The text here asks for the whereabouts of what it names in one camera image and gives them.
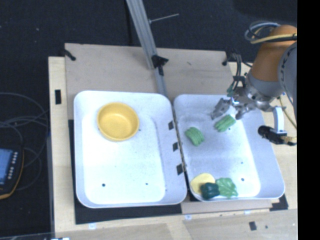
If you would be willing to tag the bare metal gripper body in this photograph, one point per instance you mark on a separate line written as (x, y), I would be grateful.
(252, 99)

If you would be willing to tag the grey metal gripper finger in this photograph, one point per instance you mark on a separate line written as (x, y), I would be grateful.
(220, 109)
(241, 112)

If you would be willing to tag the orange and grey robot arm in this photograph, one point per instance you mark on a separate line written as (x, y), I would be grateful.
(270, 59)

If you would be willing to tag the light green bean bundle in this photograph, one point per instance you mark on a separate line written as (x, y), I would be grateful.
(225, 123)
(194, 136)

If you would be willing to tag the white plastic tray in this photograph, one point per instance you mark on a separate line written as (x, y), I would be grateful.
(225, 159)
(125, 159)

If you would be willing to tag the yellow round toy food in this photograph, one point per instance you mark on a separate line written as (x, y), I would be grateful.
(200, 180)

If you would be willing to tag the light green lettuce leaf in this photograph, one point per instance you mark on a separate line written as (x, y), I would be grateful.
(227, 187)

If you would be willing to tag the dark green bell pepper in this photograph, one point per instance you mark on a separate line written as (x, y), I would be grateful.
(209, 191)

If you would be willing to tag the pale wood board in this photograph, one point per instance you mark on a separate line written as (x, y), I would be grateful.
(140, 69)

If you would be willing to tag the yellow bowl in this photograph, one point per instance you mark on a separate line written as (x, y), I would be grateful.
(118, 121)

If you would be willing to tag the black cylinder on white bracket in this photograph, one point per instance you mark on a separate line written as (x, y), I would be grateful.
(273, 131)

